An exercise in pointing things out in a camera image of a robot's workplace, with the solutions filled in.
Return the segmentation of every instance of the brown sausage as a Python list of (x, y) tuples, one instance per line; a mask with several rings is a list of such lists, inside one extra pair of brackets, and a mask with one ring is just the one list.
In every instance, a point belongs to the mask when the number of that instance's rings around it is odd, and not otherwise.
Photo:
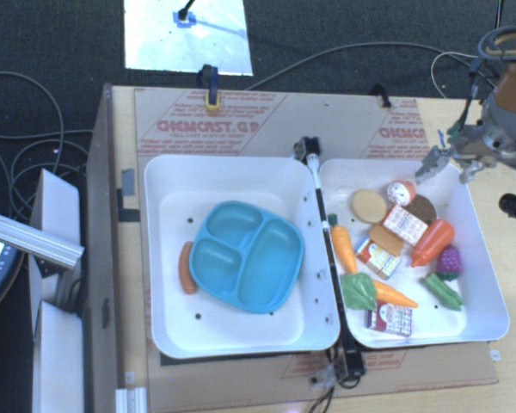
[(191, 273), (189, 272), (189, 254), (191, 254), (193, 242), (186, 242), (181, 248), (180, 260), (178, 261), (178, 275), (180, 276), (181, 287), (184, 293), (196, 293), (197, 285), (195, 284)]

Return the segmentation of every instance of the white cable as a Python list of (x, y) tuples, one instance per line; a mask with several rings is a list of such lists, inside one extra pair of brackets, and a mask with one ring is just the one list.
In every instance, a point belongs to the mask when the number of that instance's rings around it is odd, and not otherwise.
[(433, 86), (436, 88), (436, 90), (438, 91), (438, 93), (443, 96), (444, 98), (447, 98), (447, 96), (445, 95), (445, 93), (443, 92), (443, 90), (438, 86), (438, 83), (436, 82), (436, 78), (434, 77), (433, 75), (433, 69), (436, 65), (436, 63), (438, 62), (439, 59), (443, 58), (444, 56), (446, 55), (451, 55), (451, 56), (458, 56), (458, 57), (464, 57), (464, 58), (467, 58), (467, 59), (474, 59), (476, 58), (476, 55), (469, 55), (468, 53), (461, 53), (461, 52), (443, 52), (441, 54), (439, 54), (435, 59), (433, 59), (433, 62), (432, 64), (430, 65), (430, 77), (432, 78), (432, 83), (433, 83)]

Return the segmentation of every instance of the blue plate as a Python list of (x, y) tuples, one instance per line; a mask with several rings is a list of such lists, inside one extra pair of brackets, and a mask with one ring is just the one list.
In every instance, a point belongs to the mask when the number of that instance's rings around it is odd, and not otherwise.
[(304, 257), (290, 222), (258, 206), (228, 201), (206, 216), (189, 270), (197, 285), (245, 311), (267, 313), (287, 299)]

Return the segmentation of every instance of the red bottle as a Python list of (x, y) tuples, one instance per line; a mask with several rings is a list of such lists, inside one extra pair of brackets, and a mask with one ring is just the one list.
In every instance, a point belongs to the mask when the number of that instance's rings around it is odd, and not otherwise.
[(419, 240), (411, 253), (411, 266), (426, 266), (453, 239), (455, 230), (449, 222), (436, 219)]

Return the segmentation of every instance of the black carpet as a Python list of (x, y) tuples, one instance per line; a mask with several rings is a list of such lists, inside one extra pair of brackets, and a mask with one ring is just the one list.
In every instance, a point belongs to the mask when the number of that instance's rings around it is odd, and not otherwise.
[[(497, 0), (243, 0), (254, 77), (221, 77), (224, 89), (244, 89), (276, 71), (333, 46), (407, 41), (446, 51), (475, 53), (495, 25)], [(0, 0), (0, 71), (34, 78), (57, 99), (66, 130), (91, 129), (104, 83), (194, 87), (195, 75), (124, 68), (123, 0)], [(506, 0), (503, 25), (516, 25), (516, 0)], [(368, 47), (317, 59), (260, 87), (271, 91), (366, 95), (382, 83), (393, 96), (439, 97), (430, 81), (435, 52), (410, 47)], [(436, 75), (449, 97), (464, 98), (466, 68), (444, 59)], [(482, 87), (484, 94), (488, 87)], [(0, 133), (58, 130), (52, 103), (18, 77), (0, 76)], [(69, 137), (88, 148), (89, 135)], [(9, 167), (32, 141), (0, 140)], [(57, 145), (32, 149), (16, 173), (53, 162)], [(65, 149), (62, 163), (78, 166), (83, 154)], [(38, 171), (19, 183), (31, 194)], [(0, 213), (10, 214), (0, 165)], [(30, 411), (32, 341), (28, 278), (20, 273), (0, 305), (0, 412)]]

